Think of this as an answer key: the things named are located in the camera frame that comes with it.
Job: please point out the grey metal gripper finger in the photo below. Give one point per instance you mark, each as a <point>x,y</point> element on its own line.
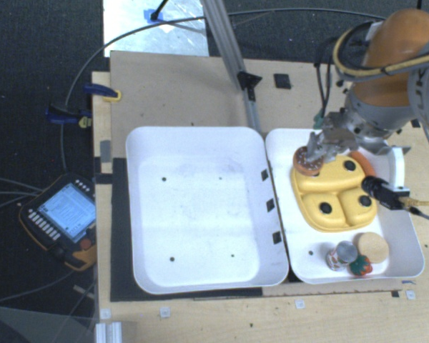
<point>329,154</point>
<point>314,146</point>

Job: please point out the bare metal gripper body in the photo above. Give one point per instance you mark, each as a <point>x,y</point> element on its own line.
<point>341,132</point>

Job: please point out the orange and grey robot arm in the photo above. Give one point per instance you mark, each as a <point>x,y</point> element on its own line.
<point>397,48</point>

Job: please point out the brown sprinkled doughnut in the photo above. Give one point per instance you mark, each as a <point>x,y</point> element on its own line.
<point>304,164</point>

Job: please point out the yellow divided plate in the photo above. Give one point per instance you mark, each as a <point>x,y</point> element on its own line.
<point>336,191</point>

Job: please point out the beige round biscuit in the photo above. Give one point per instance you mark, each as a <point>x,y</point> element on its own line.
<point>372,247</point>

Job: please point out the small white printed can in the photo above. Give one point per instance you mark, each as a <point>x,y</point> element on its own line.
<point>339,257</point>

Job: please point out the white plastic tray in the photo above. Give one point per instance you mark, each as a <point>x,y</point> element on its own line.
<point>200,213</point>
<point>397,241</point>

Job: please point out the orange and green toy pumpkin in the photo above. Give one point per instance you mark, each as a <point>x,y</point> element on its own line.
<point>361,266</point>

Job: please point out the brown cardboard board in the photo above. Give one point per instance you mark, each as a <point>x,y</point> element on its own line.
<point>178,91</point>

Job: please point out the black cylinder on white bracket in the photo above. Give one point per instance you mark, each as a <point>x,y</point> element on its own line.
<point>382,189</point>

